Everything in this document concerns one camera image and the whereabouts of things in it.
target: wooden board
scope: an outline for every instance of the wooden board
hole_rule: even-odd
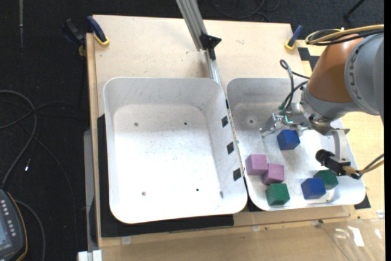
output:
[[[87,35],[93,136],[97,131],[96,119],[104,113],[103,87],[109,79],[118,76],[208,76],[205,56],[196,51],[182,19],[103,15],[94,18],[109,37],[110,44],[106,47],[99,46],[94,44],[91,34]],[[308,62],[300,60],[297,48],[288,51],[283,47],[292,35],[289,24],[206,20],[205,25],[210,35],[222,38],[222,42],[216,47],[216,54],[224,89],[231,79],[237,77],[287,77],[286,71],[279,65],[280,59],[285,59],[296,72],[308,74],[310,71]],[[378,120],[368,116],[347,116],[343,123],[345,127],[352,129],[348,135],[349,142],[356,161],[359,166],[364,167],[373,159],[372,157],[380,154],[384,146],[382,125]],[[96,140],[92,140],[95,195],[99,203],[98,150]],[[384,173],[379,182],[379,173],[383,172],[383,168],[379,168],[378,171],[366,174],[364,178],[369,198],[376,204],[375,207],[365,209],[365,214],[362,214],[362,210],[357,212],[353,206],[276,212],[244,210],[234,215],[235,227],[147,234],[129,238],[98,236],[98,246],[103,251],[104,260],[227,260],[227,255],[231,260],[242,259],[243,256],[247,256],[249,260],[258,260],[257,256],[261,251],[265,253],[265,249],[270,253],[275,249],[282,255],[289,255],[290,250],[302,244],[305,238],[315,246],[329,240],[324,236],[316,237],[317,233],[313,233],[310,226],[313,220],[349,221],[357,219],[359,214],[369,219],[377,217],[378,208],[384,211]],[[97,230],[100,230],[99,205],[97,207]],[[287,232],[287,229],[291,228],[295,230]],[[274,238],[270,232],[253,232],[254,229],[281,230],[282,233],[276,233]],[[247,238],[244,245],[242,237]],[[285,238],[289,243],[281,241],[281,238]],[[123,242],[128,240],[131,242],[130,246],[124,245]],[[266,248],[259,245],[261,240],[268,242]],[[218,253],[218,249],[213,249],[213,246],[221,247],[223,251]],[[326,245],[325,248],[333,249],[334,260],[343,260],[343,255],[338,254],[338,250],[332,248],[332,245]],[[316,248],[314,252],[308,253],[319,256]]]

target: black carpet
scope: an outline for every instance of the black carpet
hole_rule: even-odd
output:
[[[320,29],[384,23],[384,0],[366,0],[345,19],[358,1],[199,0],[199,7],[204,19],[290,23],[293,29],[301,24],[304,39]],[[6,190],[42,220],[45,260],[75,260],[77,251],[87,249],[83,134],[89,127],[88,94],[81,89],[83,61],[64,39],[61,25],[71,18],[86,31],[85,19],[91,14],[181,15],[175,0],[24,0],[21,47],[19,13],[18,0],[0,0],[0,90],[20,93],[38,109],[38,141],[32,140],[22,154]],[[21,119],[29,112],[20,95],[0,94],[1,180],[30,138],[34,114]],[[38,222],[25,208],[21,212],[29,238],[26,260],[40,260]]]

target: table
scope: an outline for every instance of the table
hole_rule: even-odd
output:
[[[204,55],[196,51],[183,19],[105,15],[95,15],[94,18],[110,39],[110,44],[102,47],[94,42],[92,34],[87,34],[90,100],[90,136],[87,141],[91,144],[92,161],[91,168],[86,168],[86,176],[93,177],[89,186],[99,204],[97,118],[104,113],[104,84],[117,76],[186,78],[206,77],[208,73]],[[300,58],[297,48],[288,51],[283,47],[292,36],[290,24],[213,20],[204,23],[210,35],[222,38],[216,47],[216,55],[224,90],[233,78],[287,77],[279,65],[280,59],[285,59],[296,72],[309,74],[311,71],[309,63]],[[306,47],[303,41],[297,44]],[[318,47],[309,49],[314,56],[322,52]],[[384,151],[384,128],[380,117],[348,114],[343,118],[343,124],[351,129],[348,139],[359,167],[366,166]],[[383,170],[380,167],[363,178],[371,208],[356,210],[354,206],[334,206],[271,212],[243,210],[233,215],[233,227],[218,229],[107,238],[100,236],[100,208],[97,205],[97,218],[91,222],[95,223],[98,236],[96,246],[91,249],[101,250],[103,260],[236,260],[243,257],[258,260],[260,253],[277,259],[298,252],[301,247],[309,259],[311,255],[319,256],[324,251],[328,260],[330,254],[335,260],[343,260],[345,256],[330,241],[326,225],[330,225],[332,232],[333,223],[367,220],[368,224],[361,224],[362,230],[376,225],[384,231],[384,219],[379,219],[384,213]],[[317,220],[323,221],[321,229],[324,232],[313,226]]]

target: green cube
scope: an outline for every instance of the green cube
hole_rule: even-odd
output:
[[[333,189],[338,185],[337,176],[330,170],[321,170],[314,177],[321,177],[326,189]]]
[[[290,199],[287,184],[270,184],[266,189],[266,198],[270,206],[284,205]]]

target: cube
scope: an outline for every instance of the cube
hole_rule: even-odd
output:
[[[287,184],[270,184],[266,189],[266,198],[270,206],[286,204],[290,199]]]
[[[314,177],[322,178],[326,190],[333,189],[338,185],[337,176],[330,170],[320,170]]]
[[[307,178],[301,183],[301,189],[304,199],[319,199],[326,193],[324,183],[321,177]]]
[[[269,163],[268,171],[262,176],[262,182],[265,185],[282,183],[284,179],[284,166],[277,163]]]
[[[280,146],[280,150],[293,150],[298,144],[300,139],[297,131],[282,130],[277,135],[277,141]]]
[[[246,172],[248,175],[263,175],[268,170],[266,155],[251,154],[246,159]]]

